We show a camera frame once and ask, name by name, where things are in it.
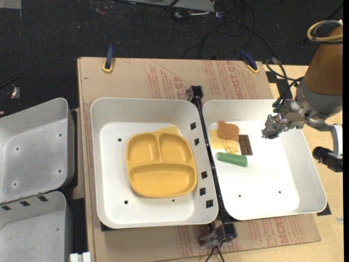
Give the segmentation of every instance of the dark carpet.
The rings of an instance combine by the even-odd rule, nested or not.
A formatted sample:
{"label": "dark carpet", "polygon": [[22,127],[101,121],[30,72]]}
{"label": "dark carpet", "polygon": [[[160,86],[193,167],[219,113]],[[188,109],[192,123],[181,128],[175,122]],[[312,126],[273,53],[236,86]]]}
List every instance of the dark carpet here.
{"label": "dark carpet", "polygon": [[[76,60],[114,57],[239,59],[273,56],[283,64],[309,65],[318,45],[299,42],[308,28],[343,0],[216,0],[214,14],[171,19],[172,10],[108,0],[22,0],[0,9],[0,111],[6,116],[57,97],[78,107]],[[339,10],[334,19],[343,18]],[[11,99],[14,87],[20,97]]]}

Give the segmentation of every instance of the yellow plate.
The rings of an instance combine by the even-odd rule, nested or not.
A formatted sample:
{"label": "yellow plate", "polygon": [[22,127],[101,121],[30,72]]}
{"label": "yellow plate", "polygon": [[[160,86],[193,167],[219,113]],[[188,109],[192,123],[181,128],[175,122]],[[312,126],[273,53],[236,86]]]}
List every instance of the yellow plate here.
{"label": "yellow plate", "polygon": [[197,184],[194,156],[179,134],[136,134],[128,141],[126,160],[131,187],[143,197],[181,196]]}

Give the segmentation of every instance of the orange sponge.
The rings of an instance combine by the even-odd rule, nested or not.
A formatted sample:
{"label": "orange sponge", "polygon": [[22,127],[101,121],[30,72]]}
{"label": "orange sponge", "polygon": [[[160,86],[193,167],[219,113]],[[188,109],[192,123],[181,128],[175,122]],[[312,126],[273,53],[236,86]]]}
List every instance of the orange sponge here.
{"label": "orange sponge", "polygon": [[239,127],[232,123],[224,121],[218,122],[217,136],[226,140],[239,140]]}

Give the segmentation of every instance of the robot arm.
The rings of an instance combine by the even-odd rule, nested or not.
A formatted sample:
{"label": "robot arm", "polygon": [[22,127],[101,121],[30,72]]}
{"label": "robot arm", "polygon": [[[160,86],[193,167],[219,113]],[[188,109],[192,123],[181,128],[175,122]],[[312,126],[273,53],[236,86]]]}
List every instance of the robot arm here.
{"label": "robot arm", "polygon": [[342,125],[328,125],[326,119],[342,110],[343,25],[328,37],[312,37],[311,30],[317,30],[319,25],[315,24],[308,31],[308,38],[321,45],[297,86],[296,96],[293,100],[284,100],[276,108],[276,115],[268,115],[262,134],[266,139],[274,139],[281,132],[301,129],[304,124],[321,132],[330,131],[333,151],[317,147],[313,155],[330,169],[342,171]]}

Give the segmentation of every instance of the white tray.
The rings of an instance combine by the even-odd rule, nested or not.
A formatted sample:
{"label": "white tray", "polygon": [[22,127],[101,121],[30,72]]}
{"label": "white tray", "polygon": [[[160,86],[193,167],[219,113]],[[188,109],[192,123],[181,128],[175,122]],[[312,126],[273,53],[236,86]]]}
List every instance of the white tray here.
{"label": "white tray", "polygon": [[74,122],[57,98],[0,119],[0,204],[64,187],[74,176]]}
{"label": "white tray", "polygon": [[0,205],[0,261],[68,262],[73,216],[61,192]]}
{"label": "white tray", "polygon": [[327,204],[303,131],[289,130],[273,140],[262,137],[272,103],[212,100],[203,106],[207,133],[225,121],[236,124],[251,142],[246,167],[218,161],[217,152],[224,150],[212,150],[224,207],[238,220],[315,213]]}
{"label": "white tray", "polygon": [[[216,219],[215,187],[200,117],[193,104],[184,100],[101,98],[91,106],[91,120],[97,213],[103,224],[119,229],[207,224]],[[127,142],[135,134],[171,125],[177,126],[190,144],[197,186],[175,198],[139,196],[127,176]]]}

